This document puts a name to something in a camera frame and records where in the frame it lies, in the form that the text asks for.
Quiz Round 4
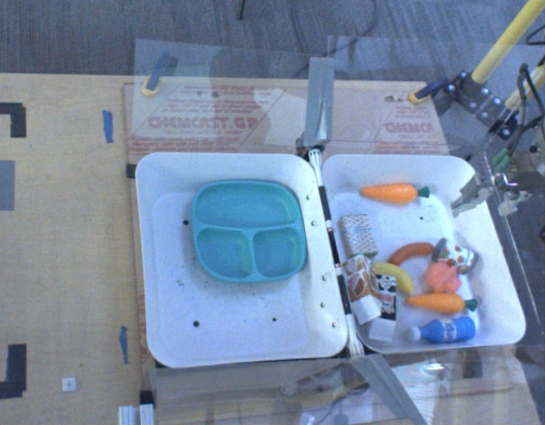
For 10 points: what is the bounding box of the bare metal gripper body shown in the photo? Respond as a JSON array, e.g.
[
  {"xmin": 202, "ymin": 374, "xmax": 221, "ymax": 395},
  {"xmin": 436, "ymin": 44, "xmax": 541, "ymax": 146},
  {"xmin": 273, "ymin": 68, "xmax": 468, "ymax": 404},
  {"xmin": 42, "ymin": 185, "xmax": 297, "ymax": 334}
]
[{"xmin": 491, "ymin": 146, "xmax": 545, "ymax": 195}]

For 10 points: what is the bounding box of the white can with red dots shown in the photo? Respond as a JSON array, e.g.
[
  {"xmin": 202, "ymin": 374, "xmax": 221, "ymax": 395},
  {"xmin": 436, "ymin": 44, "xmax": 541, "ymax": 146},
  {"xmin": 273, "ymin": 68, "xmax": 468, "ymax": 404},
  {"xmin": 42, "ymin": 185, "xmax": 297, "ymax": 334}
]
[{"xmin": 431, "ymin": 236, "xmax": 479, "ymax": 274}]

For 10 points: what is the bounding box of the orange carrot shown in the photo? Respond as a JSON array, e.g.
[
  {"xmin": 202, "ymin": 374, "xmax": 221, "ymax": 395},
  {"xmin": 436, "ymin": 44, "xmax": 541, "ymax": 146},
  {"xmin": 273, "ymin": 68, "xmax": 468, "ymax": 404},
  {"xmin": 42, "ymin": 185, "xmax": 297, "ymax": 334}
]
[
  {"xmin": 405, "ymin": 292, "xmax": 479, "ymax": 314},
  {"xmin": 359, "ymin": 182, "xmax": 432, "ymax": 205}
]

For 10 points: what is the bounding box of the orange sausage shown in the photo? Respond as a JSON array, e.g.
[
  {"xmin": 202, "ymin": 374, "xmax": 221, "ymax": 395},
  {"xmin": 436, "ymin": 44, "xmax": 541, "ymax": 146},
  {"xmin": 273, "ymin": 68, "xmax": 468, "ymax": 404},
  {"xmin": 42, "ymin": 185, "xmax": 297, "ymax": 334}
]
[{"xmin": 387, "ymin": 242, "xmax": 434, "ymax": 267}]

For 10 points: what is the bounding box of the orange lumpy toy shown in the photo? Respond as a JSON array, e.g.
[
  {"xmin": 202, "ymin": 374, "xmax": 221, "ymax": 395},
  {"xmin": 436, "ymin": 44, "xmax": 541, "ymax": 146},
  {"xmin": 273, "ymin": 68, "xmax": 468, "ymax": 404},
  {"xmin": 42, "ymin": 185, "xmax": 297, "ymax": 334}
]
[{"xmin": 424, "ymin": 261, "xmax": 463, "ymax": 295}]

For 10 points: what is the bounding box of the white plastic tray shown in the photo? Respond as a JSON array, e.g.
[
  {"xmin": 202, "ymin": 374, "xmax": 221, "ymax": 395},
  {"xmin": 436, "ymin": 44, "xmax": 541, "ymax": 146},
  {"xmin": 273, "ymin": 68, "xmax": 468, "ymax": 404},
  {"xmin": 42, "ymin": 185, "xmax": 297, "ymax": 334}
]
[
  {"xmin": 320, "ymin": 153, "xmax": 527, "ymax": 356},
  {"xmin": 134, "ymin": 151, "xmax": 349, "ymax": 369}
]

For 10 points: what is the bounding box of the yellow banana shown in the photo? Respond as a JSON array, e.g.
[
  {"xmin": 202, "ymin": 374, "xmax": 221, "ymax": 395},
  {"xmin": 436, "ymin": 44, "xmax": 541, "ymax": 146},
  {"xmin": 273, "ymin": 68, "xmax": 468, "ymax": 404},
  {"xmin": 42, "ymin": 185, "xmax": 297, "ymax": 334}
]
[{"xmin": 371, "ymin": 261, "xmax": 415, "ymax": 295}]

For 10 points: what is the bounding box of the black and white carton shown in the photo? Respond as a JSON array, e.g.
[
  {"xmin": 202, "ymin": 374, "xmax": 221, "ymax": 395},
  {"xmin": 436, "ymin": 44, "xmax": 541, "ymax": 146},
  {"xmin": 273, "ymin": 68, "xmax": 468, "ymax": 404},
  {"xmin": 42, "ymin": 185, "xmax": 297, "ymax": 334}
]
[{"xmin": 368, "ymin": 272, "xmax": 398, "ymax": 343}]

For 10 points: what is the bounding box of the blue bottle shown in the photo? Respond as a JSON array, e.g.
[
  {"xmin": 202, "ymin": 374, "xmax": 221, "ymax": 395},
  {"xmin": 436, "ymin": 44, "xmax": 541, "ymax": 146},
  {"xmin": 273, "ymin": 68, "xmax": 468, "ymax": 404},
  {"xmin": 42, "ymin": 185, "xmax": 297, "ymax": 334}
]
[{"xmin": 408, "ymin": 315, "xmax": 477, "ymax": 344}]

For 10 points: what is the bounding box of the orange and white carton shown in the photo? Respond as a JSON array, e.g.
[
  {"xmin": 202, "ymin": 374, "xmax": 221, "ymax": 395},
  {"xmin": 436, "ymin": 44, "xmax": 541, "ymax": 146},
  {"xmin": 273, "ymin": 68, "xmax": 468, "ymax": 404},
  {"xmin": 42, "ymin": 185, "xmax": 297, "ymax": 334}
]
[{"xmin": 341, "ymin": 254, "xmax": 383, "ymax": 326}]

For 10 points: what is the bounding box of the blue divided plate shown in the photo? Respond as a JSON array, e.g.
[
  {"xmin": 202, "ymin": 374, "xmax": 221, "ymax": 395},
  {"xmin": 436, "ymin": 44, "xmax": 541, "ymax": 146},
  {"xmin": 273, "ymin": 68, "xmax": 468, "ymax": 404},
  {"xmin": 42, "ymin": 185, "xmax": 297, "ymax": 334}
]
[{"xmin": 191, "ymin": 179, "xmax": 308, "ymax": 283}]

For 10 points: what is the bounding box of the brown cardboard board red print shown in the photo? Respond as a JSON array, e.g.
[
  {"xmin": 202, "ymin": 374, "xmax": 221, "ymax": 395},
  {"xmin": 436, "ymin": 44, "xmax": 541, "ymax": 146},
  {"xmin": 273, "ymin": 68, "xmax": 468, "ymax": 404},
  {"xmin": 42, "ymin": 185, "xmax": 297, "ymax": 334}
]
[{"xmin": 123, "ymin": 80, "xmax": 537, "ymax": 425}]

